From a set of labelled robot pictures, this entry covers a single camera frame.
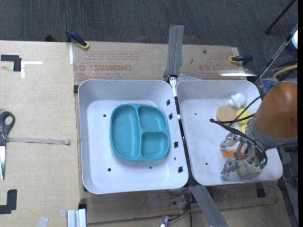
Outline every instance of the blue divided plate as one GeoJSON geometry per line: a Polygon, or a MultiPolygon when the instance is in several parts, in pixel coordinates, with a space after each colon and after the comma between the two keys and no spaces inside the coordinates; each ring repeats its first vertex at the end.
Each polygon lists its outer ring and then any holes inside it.
{"type": "Polygon", "coordinates": [[[113,151],[122,159],[152,161],[169,151],[169,126],[157,107],[123,104],[110,118],[110,141],[113,151]]]}

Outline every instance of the scissors handle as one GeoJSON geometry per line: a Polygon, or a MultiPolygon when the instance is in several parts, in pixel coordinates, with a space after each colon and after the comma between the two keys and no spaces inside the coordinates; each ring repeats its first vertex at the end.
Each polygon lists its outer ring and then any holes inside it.
{"type": "Polygon", "coordinates": [[[10,128],[14,125],[14,123],[15,116],[11,112],[5,111],[0,114],[1,133],[4,135],[4,137],[7,136],[10,128]],[[11,122],[9,124],[5,123],[7,117],[11,117],[11,122]]]}

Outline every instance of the yellow cable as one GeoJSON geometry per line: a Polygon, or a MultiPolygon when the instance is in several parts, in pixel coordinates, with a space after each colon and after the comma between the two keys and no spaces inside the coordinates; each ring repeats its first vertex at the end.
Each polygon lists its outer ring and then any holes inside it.
{"type": "Polygon", "coordinates": [[[298,68],[298,64],[294,65],[294,66],[290,66],[290,67],[287,67],[285,69],[282,69],[280,71],[277,71],[275,74],[274,74],[274,78],[277,80],[277,81],[280,81],[280,79],[277,77],[279,76],[280,74],[284,73],[284,72],[287,72],[289,70],[293,70],[293,69],[296,69],[298,68]]]}

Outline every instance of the tan round object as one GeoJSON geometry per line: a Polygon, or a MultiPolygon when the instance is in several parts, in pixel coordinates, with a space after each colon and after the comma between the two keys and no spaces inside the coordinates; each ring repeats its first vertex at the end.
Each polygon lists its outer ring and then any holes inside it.
{"type": "Polygon", "coordinates": [[[222,105],[217,108],[217,120],[218,121],[232,121],[236,118],[236,111],[233,108],[222,105]]]}

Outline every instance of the gray carpet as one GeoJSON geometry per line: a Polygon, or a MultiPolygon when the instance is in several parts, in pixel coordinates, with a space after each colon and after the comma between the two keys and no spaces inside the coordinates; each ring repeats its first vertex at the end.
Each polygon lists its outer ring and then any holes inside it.
{"type": "Polygon", "coordinates": [[[298,0],[0,0],[0,40],[67,41],[65,30],[86,41],[167,44],[170,25],[184,25],[183,44],[227,45],[254,57],[260,71],[298,20],[298,0]]]}

